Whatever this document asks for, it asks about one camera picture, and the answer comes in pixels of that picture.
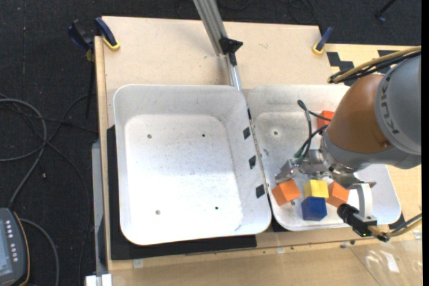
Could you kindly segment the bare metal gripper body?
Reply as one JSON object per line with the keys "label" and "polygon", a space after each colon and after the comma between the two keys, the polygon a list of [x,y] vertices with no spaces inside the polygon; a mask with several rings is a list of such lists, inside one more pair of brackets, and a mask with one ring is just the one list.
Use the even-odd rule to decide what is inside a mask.
{"label": "bare metal gripper body", "polygon": [[354,174],[354,169],[338,162],[322,149],[311,149],[298,167],[300,173],[314,176],[317,172],[329,171],[332,178],[339,180]]}

